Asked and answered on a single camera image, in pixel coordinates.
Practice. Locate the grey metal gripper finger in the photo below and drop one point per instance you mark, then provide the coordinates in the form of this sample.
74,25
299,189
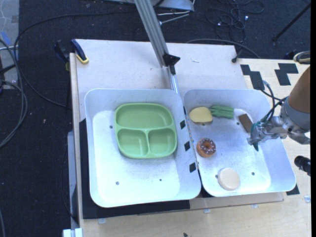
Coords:
250,140
256,146

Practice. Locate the beige round biscuit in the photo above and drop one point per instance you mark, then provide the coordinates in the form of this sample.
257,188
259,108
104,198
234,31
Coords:
228,179

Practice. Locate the pale flat board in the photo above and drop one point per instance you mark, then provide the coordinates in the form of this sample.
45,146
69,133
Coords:
118,63

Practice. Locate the green toy bean bundle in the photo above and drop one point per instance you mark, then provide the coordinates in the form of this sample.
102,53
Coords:
222,111

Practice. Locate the yellow toy bread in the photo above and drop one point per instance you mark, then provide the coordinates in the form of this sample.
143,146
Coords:
200,115

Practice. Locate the brown chocolate bar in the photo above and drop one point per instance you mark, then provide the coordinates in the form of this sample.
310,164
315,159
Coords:
245,122

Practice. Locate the white plastic tray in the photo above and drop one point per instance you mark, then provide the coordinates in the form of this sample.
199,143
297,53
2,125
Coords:
234,154
138,176

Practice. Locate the black cylinder on white bracket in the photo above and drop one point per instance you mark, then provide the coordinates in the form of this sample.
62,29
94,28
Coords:
303,164

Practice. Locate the green divided plate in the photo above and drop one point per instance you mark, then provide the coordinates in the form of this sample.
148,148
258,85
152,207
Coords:
145,122

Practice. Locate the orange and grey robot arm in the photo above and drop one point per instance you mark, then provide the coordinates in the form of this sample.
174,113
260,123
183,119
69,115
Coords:
300,95

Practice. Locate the brown sprinkled doughnut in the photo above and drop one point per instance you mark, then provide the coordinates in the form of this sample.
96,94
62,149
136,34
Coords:
206,153

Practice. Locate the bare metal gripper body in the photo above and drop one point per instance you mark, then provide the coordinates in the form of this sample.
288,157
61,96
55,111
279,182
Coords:
270,130

